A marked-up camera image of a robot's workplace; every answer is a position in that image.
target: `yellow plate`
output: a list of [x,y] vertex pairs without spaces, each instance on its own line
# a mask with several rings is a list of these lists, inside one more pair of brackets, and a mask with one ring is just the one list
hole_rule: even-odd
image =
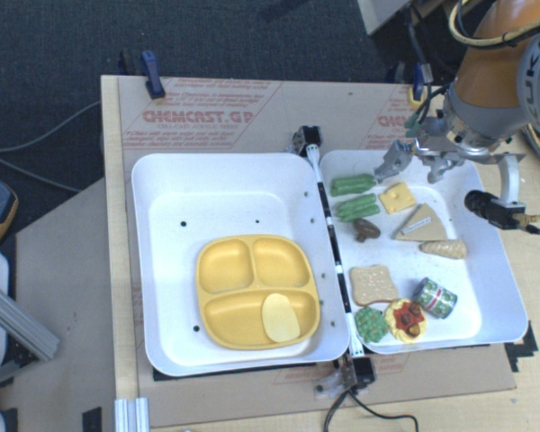
[[[288,346],[309,338],[320,323],[320,302],[310,264],[302,249],[288,238],[243,235],[214,240],[198,256],[196,289],[204,327],[225,347]],[[272,295],[277,293],[282,298],[275,309],[290,313],[289,318],[272,315]],[[285,302],[291,308],[284,308]],[[299,336],[273,339],[276,332],[293,334],[291,328],[279,328],[293,324],[292,311]]]

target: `tin can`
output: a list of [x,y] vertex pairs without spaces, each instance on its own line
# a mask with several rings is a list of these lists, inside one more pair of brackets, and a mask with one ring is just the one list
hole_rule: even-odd
[[456,305],[458,296],[426,277],[416,286],[412,300],[435,317],[445,319]]

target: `toy can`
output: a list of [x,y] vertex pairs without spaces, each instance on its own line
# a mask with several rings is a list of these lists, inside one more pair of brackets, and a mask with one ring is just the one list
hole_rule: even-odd
[[426,277],[416,286],[412,300],[435,317],[445,319],[456,305],[458,296]]

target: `black carpet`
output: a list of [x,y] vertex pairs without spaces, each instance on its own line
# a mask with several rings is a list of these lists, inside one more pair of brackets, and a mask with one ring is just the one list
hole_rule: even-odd
[[[464,55],[441,9],[425,21],[433,48],[455,70]],[[430,50],[418,31],[423,50]],[[100,76],[119,74],[123,49],[152,50],[174,77],[384,82],[417,61],[401,14],[373,36],[356,0],[0,0],[0,149],[34,140],[100,100]],[[431,59],[437,84],[452,75]],[[35,145],[0,158],[18,194],[9,234],[104,176],[99,105]]]

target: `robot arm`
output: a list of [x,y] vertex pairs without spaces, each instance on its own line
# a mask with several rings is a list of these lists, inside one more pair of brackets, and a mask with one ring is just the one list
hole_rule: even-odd
[[[470,1],[463,0],[462,6]],[[450,15],[450,31],[468,50],[454,81],[423,104],[429,107],[434,95],[444,94],[444,108],[437,117],[420,120],[425,114],[416,113],[406,123],[406,137],[413,142],[395,141],[375,169],[376,179],[398,174],[412,156],[430,167],[431,184],[466,159],[498,165],[500,198],[472,191],[467,208],[501,229],[539,233],[527,228],[525,206],[518,202],[523,155],[494,152],[528,124],[540,134],[540,0],[496,0],[473,38],[458,31],[458,11],[456,7]]]

